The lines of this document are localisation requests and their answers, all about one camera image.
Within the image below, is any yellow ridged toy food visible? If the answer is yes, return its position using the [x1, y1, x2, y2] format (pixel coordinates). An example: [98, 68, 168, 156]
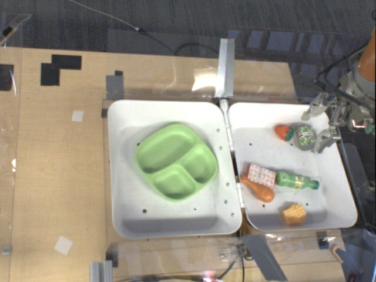
[282, 203, 307, 227]

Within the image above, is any thin black and white rod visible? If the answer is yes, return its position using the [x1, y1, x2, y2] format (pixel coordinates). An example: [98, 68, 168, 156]
[219, 98, 246, 210]

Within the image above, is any small green can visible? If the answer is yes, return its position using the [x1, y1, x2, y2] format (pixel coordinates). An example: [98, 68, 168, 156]
[294, 125, 317, 152]

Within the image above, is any green plastic bottle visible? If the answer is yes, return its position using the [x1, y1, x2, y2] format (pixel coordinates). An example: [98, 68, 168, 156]
[275, 170, 320, 191]

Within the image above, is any red toy strawberry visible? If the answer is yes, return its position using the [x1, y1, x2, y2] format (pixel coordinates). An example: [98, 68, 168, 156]
[274, 124, 295, 142]

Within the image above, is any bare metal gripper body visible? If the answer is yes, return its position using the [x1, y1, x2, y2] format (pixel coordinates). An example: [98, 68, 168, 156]
[327, 72, 376, 129]

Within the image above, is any white plastic tray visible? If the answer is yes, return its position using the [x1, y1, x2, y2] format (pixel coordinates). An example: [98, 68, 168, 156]
[106, 99, 244, 240]
[227, 102, 359, 233]

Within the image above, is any orange and white carton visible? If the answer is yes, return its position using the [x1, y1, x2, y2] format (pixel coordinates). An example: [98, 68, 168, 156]
[246, 163, 277, 192]

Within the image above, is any orange toy drumstick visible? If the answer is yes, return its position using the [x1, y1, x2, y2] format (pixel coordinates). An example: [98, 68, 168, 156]
[240, 173, 276, 203]

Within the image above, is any green divided plate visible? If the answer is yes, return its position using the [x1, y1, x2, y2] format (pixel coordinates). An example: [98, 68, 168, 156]
[134, 123, 220, 202]

